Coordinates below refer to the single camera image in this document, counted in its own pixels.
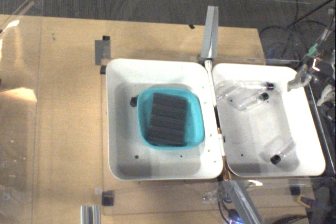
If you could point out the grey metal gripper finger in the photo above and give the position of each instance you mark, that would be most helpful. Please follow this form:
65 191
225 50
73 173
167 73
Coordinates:
294 84
307 78

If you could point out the clear plastic bottle black cap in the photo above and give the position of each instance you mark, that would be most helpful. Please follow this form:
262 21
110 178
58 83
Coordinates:
248 102
282 150
246 85

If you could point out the white plastic tray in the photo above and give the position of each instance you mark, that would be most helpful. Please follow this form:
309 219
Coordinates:
262 128
123 123

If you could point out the teal bowl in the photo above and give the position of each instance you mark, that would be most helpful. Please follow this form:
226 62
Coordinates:
195 118

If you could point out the black ribbed foam block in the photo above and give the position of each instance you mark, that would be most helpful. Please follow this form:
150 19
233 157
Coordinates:
168 119

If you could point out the black cylinder on white bracket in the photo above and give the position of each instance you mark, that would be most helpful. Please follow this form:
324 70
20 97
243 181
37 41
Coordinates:
325 94

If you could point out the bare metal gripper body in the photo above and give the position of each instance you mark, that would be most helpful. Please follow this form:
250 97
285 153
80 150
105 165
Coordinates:
321 65

